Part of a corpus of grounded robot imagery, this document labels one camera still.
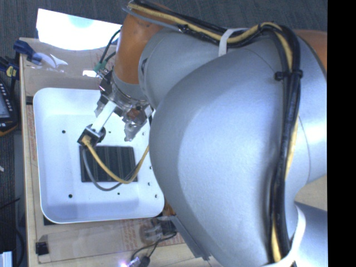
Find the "gray carpet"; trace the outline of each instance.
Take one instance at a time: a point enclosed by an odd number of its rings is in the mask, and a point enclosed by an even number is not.
[[[13,43],[19,37],[34,37],[38,8],[81,17],[122,23],[121,10],[129,0],[0,0],[0,56],[14,56]],[[150,0],[174,11],[227,27],[250,27],[259,22],[274,21],[291,28],[327,31],[328,0]],[[1,78],[10,85],[3,72]],[[19,85],[16,85],[19,105]],[[0,137],[0,207],[14,199],[13,133]],[[15,205],[0,210],[0,220],[14,226]],[[0,224],[0,250],[16,248],[12,229]]]

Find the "white strap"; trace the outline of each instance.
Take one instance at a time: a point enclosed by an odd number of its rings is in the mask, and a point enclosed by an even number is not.
[[[227,53],[228,51],[228,38],[237,31],[241,31],[242,28],[236,28],[236,29],[227,29],[225,33],[221,36],[221,40],[219,43],[219,56],[223,56]]]
[[[286,257],[282,258],[280,261],[276,263],[264,265],[264,267],[290,267],[295,261],[306,226],[304,213],[297,206],[296,206],[296,210],[298,211],[298,223],[296,225],[296,229],[294,232],[293,241],[291,243],[291,248],[289,250],[289,253],[286,255]]]

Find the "black grate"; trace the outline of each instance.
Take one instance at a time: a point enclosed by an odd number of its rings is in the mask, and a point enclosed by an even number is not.
[[[82,182],[91,182],[86,172],[83,156],[83,147],[80,146],[80,163]],[[104,164],[118,177],[124,179],[136,166],[134,148],[126,146],[96,146],[95,151]],[[89,151],[87,160],[94,179],[97,182],[116,182],[95,161]]]

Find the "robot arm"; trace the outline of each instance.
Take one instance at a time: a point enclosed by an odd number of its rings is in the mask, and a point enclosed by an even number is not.
[[[152,168],[187,233],[225,267],[283,264],[300,210],[291,262],[327,266],[325,213],[294,202],[326,173],[323,34],[262,23],[219,56],[226,29],[141,0],[128,11],[96,112],[114,103],[130,141],[156,111]]]

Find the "wooden table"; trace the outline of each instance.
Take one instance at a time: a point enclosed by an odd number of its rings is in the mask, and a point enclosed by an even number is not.
[[[22,38],[35,50],[43,47],[50,50],[36,39]],[[93,66],[97,55],[85,57],[89,60],[85,66]],[[118,239],[110,236],[111,232],[124,230],[123,238],[130,229],[125,227],[125,222],[87,222],[78,224],[45,225],[39,201],[39,182],[36,154],[36,140],[34,131],[33,107],[31,97],[41,87],[69,87],[69,88],[97,88],[95,79],[88,82],[87,78],[79,73],[76,80],[63,78],[63,72],[47,71],[46,78],[41,79],[35,66],[28,62],[24,56],[20,58],[21,79],[21,117],[24,155],[24,183],[26,196],[26,229],[27,229],[27,260],[28,266],[119,266],[120,262],[127,261],[132,252],[130,248],[123,248]],[[297,200],[321,209],[327,209],[326,177],[313,182],[302,189],[297,195]],[[49,253],[36,254],[36,243],[46,242]],[[107,251],[100,248],[109,246]],[[220,266],[214,259],[209,262],[201,258],[195,259],[183,239],[175,239],[156,249],[151,257],[150,267],[154,266]]]

